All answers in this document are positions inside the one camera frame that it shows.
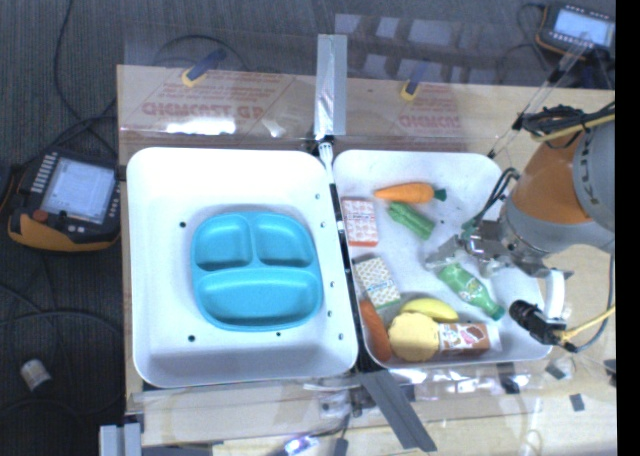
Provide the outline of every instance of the blue divided plate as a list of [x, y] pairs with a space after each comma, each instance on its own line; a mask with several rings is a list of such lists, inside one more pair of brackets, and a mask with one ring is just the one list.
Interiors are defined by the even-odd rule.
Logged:
[[225, 330], [293, 328], [322, 303], [311, 235], [283, 214], [232, 212], [206, 219], [191, 241], [191, 276], [200, 312]]

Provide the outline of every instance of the small white object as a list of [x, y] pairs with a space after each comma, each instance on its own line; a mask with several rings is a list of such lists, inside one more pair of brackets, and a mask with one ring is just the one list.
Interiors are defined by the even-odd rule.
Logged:
[[20, 368], [20, 375], [31, 392], [51, 380], [51, 375], [47, 372], [44, 364], [37, 358], [25, 362]]
[[544, 279], [546, 294], [544, 299], [544, 315], [547, 319], [562, 317], [564, 307], [564, 272], [552, 269]]

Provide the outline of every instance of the juice bottle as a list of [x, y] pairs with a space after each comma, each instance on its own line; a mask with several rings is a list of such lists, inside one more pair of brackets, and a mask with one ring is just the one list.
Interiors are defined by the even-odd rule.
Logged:
[[493, 301], [484, 284], [459, 263], [448, 264], [436, 274], [462, 301], [481, 308], [494, 321], [505, 314], [504, 308]]

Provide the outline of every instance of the orange carrot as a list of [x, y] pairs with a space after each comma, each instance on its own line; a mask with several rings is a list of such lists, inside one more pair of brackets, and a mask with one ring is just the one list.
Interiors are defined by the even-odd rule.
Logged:
[[434, 190], [430, 184], [425, 182], [407, 182], [397, 186], [377, 189], [373, 195], [376, 198], [391, 200], [392, 202], [411, 204], [429, 202], [434, 197], [442, 201], [447, 198], [447, 192], [444, 189]]
[[360, 315], [371, 336], [371, 352], [373, 356], [381, 362], [386, 362], [391, 358], [393, 352], [391, 351], [391, 342], [389, 342], [389, 335], [382, 318], [376, 312], [373, 303], [366, 299], [360, 300]]

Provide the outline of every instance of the metal bracket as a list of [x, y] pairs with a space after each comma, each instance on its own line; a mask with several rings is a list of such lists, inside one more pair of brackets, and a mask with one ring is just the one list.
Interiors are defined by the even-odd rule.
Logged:
[[404, 449], [417, 447], [424, 452], [438, 450], [389, 371], [362, 373], [359, 380], [371, 394]]
[[140, 424], [100, 426], [100, 456], [142, 456]]
[[318, 35], [314, 137], [344, 135], [346, 118], [347, 37]]

